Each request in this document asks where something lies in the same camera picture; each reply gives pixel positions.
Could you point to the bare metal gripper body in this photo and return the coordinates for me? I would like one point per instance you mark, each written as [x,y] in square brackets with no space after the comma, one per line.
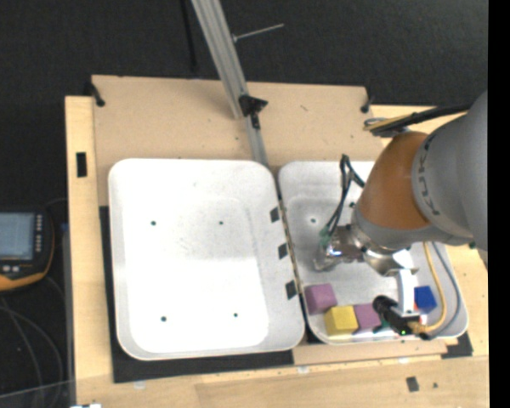
[344,249]

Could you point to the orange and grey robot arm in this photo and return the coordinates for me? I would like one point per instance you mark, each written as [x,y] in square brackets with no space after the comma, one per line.
[433,177]

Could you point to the white plastic tray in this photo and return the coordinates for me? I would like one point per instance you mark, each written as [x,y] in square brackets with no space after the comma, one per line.
[195,262]
[357,283]

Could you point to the purple cube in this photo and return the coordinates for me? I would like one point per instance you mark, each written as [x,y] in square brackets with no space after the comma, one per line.
[366,315]
[321,298]

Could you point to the yellow cube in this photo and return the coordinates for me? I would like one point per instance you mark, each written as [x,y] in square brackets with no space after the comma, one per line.
[341,320]

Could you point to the blue cube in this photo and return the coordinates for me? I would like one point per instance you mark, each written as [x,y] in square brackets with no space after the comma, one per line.
[425,298]

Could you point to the pale wood board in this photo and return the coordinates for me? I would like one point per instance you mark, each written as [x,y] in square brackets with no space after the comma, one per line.
[174,117]

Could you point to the black cylinder on white bracket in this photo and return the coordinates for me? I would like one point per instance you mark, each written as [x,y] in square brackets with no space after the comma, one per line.
[406,289]

